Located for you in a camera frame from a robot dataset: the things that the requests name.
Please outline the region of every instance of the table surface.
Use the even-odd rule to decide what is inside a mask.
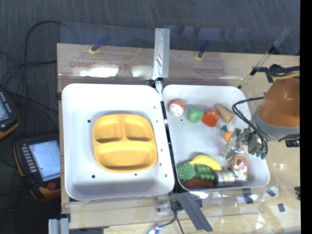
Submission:
[[[79,51],[81,45],[58,44],[58,71],[62,70],[67,58]],[[233,67],[240,70],[240,76],[246,77],[253,65],[256,65],[263,55],[238,53],[213,53],[222,61],[223,67]],[[174,51],[171,58],[177,56],[192,56],[188,51]],[[300,65],[300,56],[271,55],[264,67],[278,64],[282,67]],[[58,92],[73,82],[73,77],[59,76]],[[261,97],[268,91],[272,83],[268,83],[265,73],[257,73],[242,91],[247,98]],[[250,105],[251,113],[257,102]],[[150,228],[169,222],[172,213],[157,212],[156,205],[168,200],[164,198],[150,199],[117,199],[100,200],[97,202],[70,202],[64,187],[64,148],[62,128],[62,106],[59,101],[60,151],[62,164],[61,203],[63,213],[70,213],[70,229],[107,227],[105,234],[147,233]],[[269,155],[266,160],[270,164],[270,173],[274,174],[272,194],[259,194],[262,198],[253,204],[238,203],[222,198],[221,201],[204,205],[202,210],[212,226],[214,233],[300,233],[301,205],[294,188],[300,187],[300,148],[287,148],[284,142],[269,142]],[[205,233],[197,231],[184,211],[178,213],[178,219],[184,233]],[[165,226],[161,233],[181,233],[177,221]]]

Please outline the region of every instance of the yellow divided plate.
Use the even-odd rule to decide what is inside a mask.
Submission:
[[[100,117],[93,126],[97,163],[110,172],[138,172],[157,160],[155,135],[149,121],[139,115]]]

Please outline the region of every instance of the brown sausage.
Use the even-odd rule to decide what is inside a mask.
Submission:
[[[205,179],[191,179],[184,183],[184,186],[188,189],[194,188],[194,187],[205,187],[205,188],[211,188],[215,187],[215,183],[211,180],[205,180]]]

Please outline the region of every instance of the robotic arm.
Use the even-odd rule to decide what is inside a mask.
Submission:
[[[236,128],[223,147],[224,158],[229,159],[242,153],[240,146],[248,146],[248,153],[262,159],[268,153],[267,142],[285,141],[287,147],[300,146],[300,73],[299,66],[283,68],[272,65],[268,75],[275,82],[264,97],[239,101],[233,105],[233,112],[248,124],[248,128]],[[263,99],[248,121],[236,108],[237,104]]]

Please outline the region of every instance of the screen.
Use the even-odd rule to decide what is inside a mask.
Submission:
[[[4,120],[8,118],[9,118],[8,112],[6,111],[5,106],[2,103],[2,101],[0,101],[0,120]]]
[[[60,175],[59,143],[56,140],[29,145],[43,181]]]

